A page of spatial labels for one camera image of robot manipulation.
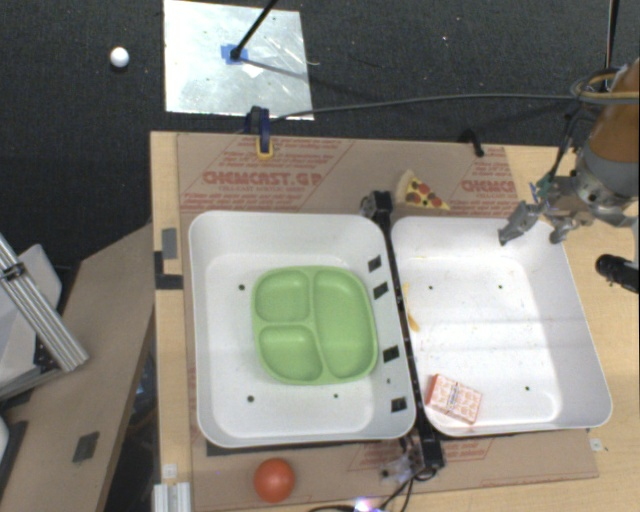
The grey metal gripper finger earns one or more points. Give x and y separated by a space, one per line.
519 222
564 231

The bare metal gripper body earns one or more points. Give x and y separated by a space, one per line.
575 204

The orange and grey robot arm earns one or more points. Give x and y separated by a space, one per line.
615 130

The toy pizza slice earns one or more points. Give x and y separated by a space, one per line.
422 192

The white plastic tray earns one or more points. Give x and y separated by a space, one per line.
500 340
225 360

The thin black rod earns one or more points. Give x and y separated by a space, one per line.
402 310

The orange and white carton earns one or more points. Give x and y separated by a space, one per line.
452 400

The green divided plate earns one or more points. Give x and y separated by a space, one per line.
340 330

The brown cardboard board red print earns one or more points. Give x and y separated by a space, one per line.
300 170

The orange ball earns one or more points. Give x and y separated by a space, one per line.
274 480

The white ball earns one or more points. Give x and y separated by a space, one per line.
119 56

